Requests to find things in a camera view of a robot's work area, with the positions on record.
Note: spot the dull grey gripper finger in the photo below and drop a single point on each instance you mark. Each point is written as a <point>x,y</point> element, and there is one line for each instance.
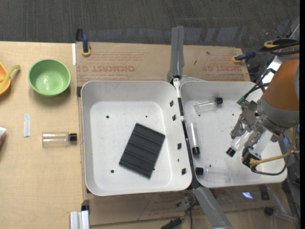
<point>239,129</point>
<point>253,139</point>

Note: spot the black ribbed rectangular panel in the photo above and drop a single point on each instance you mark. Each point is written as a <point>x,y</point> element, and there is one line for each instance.
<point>142,150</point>

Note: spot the yellow-green curved stick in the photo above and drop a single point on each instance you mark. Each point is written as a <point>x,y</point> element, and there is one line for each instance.
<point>9,74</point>

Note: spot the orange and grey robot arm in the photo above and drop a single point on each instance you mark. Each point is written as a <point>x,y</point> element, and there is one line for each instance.
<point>281,87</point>

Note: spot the orange divided plate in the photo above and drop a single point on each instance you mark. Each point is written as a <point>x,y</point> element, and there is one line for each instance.
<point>3,80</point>

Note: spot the brown cardboard board, red print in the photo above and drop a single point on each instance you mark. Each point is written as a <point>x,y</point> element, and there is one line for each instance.
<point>143,61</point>

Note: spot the green bowl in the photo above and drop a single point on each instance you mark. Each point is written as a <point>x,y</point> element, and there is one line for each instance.
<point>48,79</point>

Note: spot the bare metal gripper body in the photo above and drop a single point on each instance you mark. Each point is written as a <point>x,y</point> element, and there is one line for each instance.
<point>252,113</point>

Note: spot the white plastic tray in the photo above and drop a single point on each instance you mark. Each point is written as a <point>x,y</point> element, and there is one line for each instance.
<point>107,139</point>
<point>219,137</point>

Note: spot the thin black and white rod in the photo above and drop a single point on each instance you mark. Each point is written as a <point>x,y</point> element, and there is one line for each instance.
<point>182,113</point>

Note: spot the clear plastic bottle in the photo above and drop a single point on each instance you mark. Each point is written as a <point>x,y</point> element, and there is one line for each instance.
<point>212,174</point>
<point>206,106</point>
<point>269,211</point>
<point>193,137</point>
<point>56,138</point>
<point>237,144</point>

